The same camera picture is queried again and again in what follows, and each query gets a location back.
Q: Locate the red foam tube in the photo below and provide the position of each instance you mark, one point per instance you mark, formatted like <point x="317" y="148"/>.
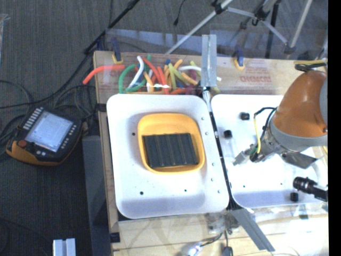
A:
<point x="152" y="68"/>

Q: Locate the black cylinder on white bracket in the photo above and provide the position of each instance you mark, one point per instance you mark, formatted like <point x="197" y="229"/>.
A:
<point x="306" y="185"/>

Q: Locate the brown cardboard board red print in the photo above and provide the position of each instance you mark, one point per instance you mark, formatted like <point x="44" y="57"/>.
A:
<point x="266" y="71"/>

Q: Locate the green foam tube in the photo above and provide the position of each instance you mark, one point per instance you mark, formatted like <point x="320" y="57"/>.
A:
<point x="124" y="72"/>

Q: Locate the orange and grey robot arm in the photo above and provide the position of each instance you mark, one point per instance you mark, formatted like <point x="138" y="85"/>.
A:
<point x="301" y="108"/>

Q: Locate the white plastic tray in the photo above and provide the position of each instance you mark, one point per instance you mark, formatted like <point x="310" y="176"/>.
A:
<point x="165" y="196"/>
<point x="266" y="180"/>

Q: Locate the yellow foam tube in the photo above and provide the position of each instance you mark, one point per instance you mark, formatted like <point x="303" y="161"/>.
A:
<point x="189" y="79"/>
<point x="148" y="80"/>

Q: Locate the yellow plastic bowl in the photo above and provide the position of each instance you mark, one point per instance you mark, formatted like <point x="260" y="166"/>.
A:
<point x="167" y="123"/>

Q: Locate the long orange foam tube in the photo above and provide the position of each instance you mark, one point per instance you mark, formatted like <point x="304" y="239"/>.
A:
<point x="105" y="69"/>

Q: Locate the clear bottle with black cap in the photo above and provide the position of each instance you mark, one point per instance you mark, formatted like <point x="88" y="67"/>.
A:
<point x="229" y="139"/>

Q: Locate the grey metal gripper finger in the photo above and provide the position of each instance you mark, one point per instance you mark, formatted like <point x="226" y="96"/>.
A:
<point x="241" y="158"/>

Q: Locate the yellow-green foam tube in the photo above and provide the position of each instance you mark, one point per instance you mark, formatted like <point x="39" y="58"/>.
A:
<point x="172" y="75"/>
<point x="195" y="67"/>

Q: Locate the white foam tube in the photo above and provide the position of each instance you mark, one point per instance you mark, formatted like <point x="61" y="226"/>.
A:
<point x="190" y="68"/>
<point x="140" y="69"/>

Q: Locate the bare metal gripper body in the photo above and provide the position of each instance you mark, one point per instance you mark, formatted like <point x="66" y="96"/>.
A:
<point x="262" y="151"/>

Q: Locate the black ribbed rectangular block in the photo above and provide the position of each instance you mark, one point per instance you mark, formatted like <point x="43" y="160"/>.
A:
<point x="170" y="151"/>

